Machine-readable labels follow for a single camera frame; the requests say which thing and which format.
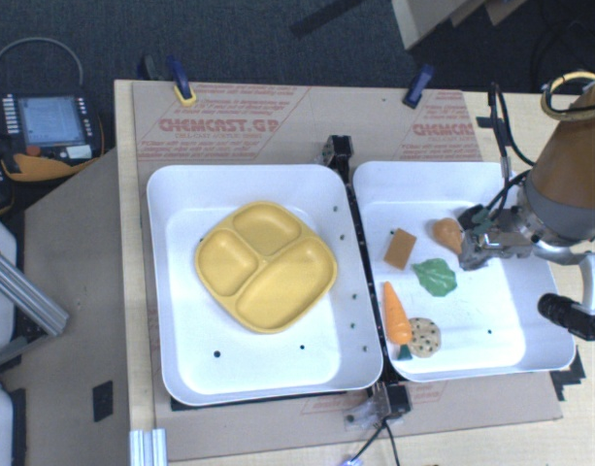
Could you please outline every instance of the cookie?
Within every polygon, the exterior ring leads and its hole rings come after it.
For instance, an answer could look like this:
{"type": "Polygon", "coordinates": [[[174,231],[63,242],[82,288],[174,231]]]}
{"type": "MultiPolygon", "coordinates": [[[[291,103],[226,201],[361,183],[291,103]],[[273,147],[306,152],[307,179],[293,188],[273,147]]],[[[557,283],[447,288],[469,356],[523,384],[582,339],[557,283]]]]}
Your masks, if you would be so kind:
{"type": "Polygon", "coordinates": [[[442,346],[442,333],[437,324],[426,317],[412,317],[412,340],[410,352],[416,357],[430,357],[442,346]]]}

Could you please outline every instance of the blue clamp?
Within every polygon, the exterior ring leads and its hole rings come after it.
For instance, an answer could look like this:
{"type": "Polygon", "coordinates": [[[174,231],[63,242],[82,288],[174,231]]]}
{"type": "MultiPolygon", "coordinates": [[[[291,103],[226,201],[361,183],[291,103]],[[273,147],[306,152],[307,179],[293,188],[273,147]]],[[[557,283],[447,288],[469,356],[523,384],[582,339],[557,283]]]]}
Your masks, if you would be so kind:
{"type": "Polygon", "coordinates": [[[189,80],[181,63],[173,55],[168,55],[166,63],[172,73],[172,79],[175,83],[174,92],[177,97],[185,107],[192,106],[196,101],[196,95],[189,86],[189,80]]]}
{"type": "Polygon", "coordinates": [[[410,89],[405,94],[405,98],[403,98],[403,103],[415,109],[417,107],[417,103],[422,98],[422,90],[429,84],[431,78],[435,74],[435,68],[429,64],[424,64],[420,72],[412,79],[412,83],[410,84],[410,89]]]}

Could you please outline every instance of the screen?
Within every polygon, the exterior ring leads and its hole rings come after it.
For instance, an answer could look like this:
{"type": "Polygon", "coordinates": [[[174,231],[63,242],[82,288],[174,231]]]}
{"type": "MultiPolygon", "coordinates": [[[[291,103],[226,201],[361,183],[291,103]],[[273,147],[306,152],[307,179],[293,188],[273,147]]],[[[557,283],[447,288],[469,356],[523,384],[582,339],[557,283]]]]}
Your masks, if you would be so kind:
{"type": "Polygon", "coordinates": [[[48,147],[84,143],[75,97],[25,97],[18,110],[27,145],[48,147]]]}

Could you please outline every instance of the toy carrot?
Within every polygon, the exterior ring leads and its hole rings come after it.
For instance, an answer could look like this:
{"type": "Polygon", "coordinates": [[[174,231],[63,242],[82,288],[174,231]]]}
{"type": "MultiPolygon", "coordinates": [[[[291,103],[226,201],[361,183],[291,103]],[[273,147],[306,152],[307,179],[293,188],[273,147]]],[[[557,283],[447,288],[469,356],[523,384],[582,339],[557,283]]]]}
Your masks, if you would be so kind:
{"type": "Polygon", "coordinates": [[[383,307],[387,339],[401,346],[399,358],[405,359],[409,353],[407,344],[412,340],[412,326],[390,282],[383,284],[383,307]]]}

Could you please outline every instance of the wooden table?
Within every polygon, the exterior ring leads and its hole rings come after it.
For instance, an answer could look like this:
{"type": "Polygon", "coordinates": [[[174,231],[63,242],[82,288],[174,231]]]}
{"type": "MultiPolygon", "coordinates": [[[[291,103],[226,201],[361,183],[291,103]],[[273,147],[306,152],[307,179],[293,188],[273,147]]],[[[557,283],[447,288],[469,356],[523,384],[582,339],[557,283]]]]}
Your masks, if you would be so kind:
{"type": "MultiPolygon", "coordinates": [[[[149,329],[146,305],[143,240],[140,226],[140,196],[131,81],[116,81],[116,147],[129,418],[132,430],[155,428],[152,377],[149,357],[149,329]]],[[[464,93],[472,119],[488,116],[484,93],[464,93]]],[[[517,144],[536,158],[555,127],[541,112],[538,95],[506,96],[517,144]]],[[[498,159],[492,132],[474,129],[485,161],[498,159]]],[[[525,169],[516,160],[516,171],[525,169]]],[[[559,292],[579,298],[581,280],[576,268],[553,267],[559,292]]],[[[502,464],[569,466],[595,464],[595,343],[577,341],[586,379],[581,385],[567,386],[562,403],[564,418],[557,421],[500,426],[397,438],[404,466],[502,464]]],[[[270,452],[181,461],[185,465],[337,465],[356,453],[361,443],[328,445],[315,448],[285,449],[270,452]]],[[[377,440],[362,455],[365,464],[391,464],[388,440],[377,440]]]]}

